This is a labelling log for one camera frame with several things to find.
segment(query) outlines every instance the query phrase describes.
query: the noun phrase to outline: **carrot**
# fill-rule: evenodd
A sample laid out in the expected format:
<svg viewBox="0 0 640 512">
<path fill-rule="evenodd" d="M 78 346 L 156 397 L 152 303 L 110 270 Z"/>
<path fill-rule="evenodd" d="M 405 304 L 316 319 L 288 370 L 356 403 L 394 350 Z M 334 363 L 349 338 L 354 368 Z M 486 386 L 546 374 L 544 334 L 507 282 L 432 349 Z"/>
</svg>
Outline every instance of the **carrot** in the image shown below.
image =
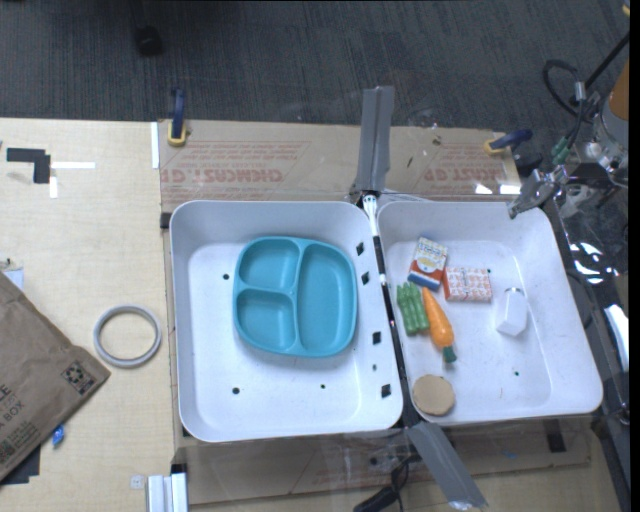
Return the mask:
<svg viewBox="0 0 640 512">
<path fill-rule="evenodd" d="M 436 346 L 442 349 L 445 363 L 453 363 L 457 357 L 453 351 L 453 327 L 438 301 L 426 286 L 422 287 L 422 301 L 429 319 L 429 332 Z"/>
</svg>

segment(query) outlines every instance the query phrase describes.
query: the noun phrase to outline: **round beige disc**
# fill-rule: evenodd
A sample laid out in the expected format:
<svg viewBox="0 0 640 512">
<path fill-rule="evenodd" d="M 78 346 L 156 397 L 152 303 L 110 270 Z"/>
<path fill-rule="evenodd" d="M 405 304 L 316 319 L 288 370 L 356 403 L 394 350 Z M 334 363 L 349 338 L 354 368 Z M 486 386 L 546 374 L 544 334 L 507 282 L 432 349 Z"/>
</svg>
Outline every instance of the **round beige disc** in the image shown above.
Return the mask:
<svg viewBox="0 0 640 512">
<path fill-rule="evenodd" d="M 413 401 L 426 414 L 444 416 L 456 401 L 448 380 L 437 375 L 423 375 L 413 384 Z"/>
</svg>

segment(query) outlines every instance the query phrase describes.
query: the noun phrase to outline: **blue divided plate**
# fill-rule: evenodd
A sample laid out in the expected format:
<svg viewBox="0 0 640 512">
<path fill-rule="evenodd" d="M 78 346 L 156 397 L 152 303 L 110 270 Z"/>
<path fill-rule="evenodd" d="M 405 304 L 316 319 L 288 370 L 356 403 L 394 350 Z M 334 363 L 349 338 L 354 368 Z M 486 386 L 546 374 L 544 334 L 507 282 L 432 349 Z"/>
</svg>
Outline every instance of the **blue divided plate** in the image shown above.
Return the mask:
<svg viewBox="0 0 640 512">
<path fill-rule="evenodd" d="M 244 247 L 233 283 L 240 337 L 277 354 L 327 357 L 353 338 L 357 315 L 353 263 L 316 240 L 262 237 Z"/>
</svg>

